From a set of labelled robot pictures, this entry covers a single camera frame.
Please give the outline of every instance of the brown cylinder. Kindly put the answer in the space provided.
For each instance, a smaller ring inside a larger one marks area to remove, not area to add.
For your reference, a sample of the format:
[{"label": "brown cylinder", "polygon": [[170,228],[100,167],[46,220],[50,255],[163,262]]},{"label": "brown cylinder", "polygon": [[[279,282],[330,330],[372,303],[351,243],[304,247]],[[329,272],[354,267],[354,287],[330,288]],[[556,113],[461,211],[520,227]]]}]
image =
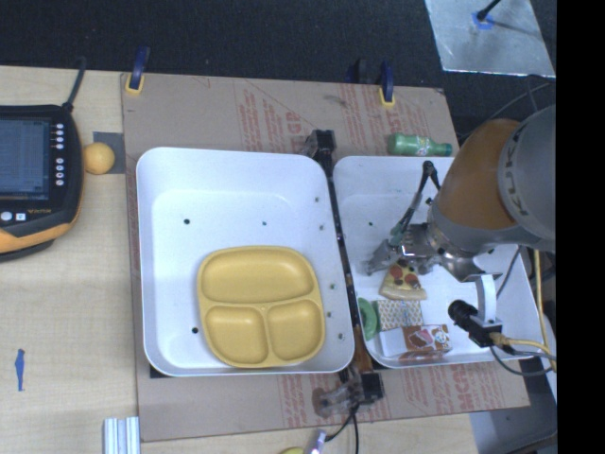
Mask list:
[{"label": "brown cylinder", "polygon": [[519,125],[499,118],[479,126],[460,148],[437,197],[441,213],[458,225],[498,230],[515,225],[498,192],[500,153]]}]

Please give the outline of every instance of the yellow ball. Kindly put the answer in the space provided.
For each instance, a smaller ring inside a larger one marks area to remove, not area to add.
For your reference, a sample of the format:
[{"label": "yellow ball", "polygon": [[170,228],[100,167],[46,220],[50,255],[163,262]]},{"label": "yellow ball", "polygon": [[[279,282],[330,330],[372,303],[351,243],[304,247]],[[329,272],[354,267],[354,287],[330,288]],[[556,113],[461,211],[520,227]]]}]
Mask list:
[{"label": "yellow ball", "polygon": [[102,175],[112,169],[115,154],[105,143],[92,143],[84,147],[84,168],[94,175]]}]

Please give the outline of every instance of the light wood tabletop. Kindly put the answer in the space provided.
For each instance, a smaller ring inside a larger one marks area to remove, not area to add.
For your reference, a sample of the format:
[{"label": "light wood tabletop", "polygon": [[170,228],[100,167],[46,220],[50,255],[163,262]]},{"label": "light wood tabletop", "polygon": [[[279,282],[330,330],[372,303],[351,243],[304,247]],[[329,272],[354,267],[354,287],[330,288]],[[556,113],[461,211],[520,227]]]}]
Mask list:
[{"label": "light wood tabletop", "polygon": [[[0,104],[61,104],[77,70],[0,66]],[[83,145],[123,132],[120,73],[87,71],[73,111]],[[101,453],[106,418],[137,415],[124,174],[87,175],[74,228],[48,249],[0,263],[0,451]],[[15,359],[23,350],[23,389]],[[299,428],[141,444],[144,453],[279,454]],[[360,452],[476,452],[468,414],[364,423]],[[354,429],[326,454],[354,452]]]}]

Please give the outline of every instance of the cardboard sheet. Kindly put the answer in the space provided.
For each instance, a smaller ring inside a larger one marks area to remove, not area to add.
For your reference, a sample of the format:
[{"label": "cardboard sheet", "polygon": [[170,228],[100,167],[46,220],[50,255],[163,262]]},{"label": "cardboard sheet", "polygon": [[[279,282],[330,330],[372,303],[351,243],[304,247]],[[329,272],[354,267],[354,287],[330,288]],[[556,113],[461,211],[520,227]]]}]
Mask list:
[{"label": "cardboard sheet", "polygon": [[[381,105],[378,87],[362,84],[146,75],[143,92],[124,91],[130,267],[135,325],[139,422],[144,442],[283,428],[337,425],[312,404],[337,375],[166,377],[143,348],[135,168],[159,146],[299,152],[312,130],[334,130],[335,159],[386,155],[393,132],[458,143],[437,89],[395,87],[395,105]],[[495,362],[381,371],[386,396],[359,422],[425,417],[528,405],[523,378]]]}]

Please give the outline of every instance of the yellow plate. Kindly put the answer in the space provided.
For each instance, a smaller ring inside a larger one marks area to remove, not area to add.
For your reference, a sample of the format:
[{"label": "yellow plate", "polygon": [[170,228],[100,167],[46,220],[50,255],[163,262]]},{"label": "yellow plate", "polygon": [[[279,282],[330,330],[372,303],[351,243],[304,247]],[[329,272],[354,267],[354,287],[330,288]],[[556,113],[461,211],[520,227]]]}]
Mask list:
[{"label": "yellow plate", "polygon": [[198,299],[206,340],[229,365],[298,363],[323,345],[318,280],[293,249],[248,246],[211,253],[199,267]]}]

